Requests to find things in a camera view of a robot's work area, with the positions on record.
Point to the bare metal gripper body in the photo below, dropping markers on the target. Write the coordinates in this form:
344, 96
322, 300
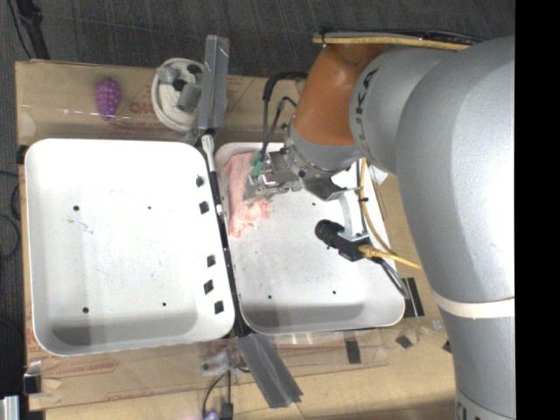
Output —
286, 174

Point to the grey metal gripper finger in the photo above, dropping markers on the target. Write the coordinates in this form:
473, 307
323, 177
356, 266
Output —
252, 194
276, 191

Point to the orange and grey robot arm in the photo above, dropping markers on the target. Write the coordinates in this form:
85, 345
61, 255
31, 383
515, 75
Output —
455, 156

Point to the pink toy meat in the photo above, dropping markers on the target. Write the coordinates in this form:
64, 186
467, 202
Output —
238, 210

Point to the thin black and white rod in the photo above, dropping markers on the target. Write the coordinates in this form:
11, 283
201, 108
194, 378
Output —
225, 243

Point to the white plastic tray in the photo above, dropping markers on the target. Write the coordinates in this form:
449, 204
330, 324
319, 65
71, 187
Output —
302, 274
131, 243

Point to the purple toy grapes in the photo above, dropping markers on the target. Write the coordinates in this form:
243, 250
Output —
108, 96

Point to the black cylinder on white bracket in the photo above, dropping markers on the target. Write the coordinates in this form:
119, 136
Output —
333, 233

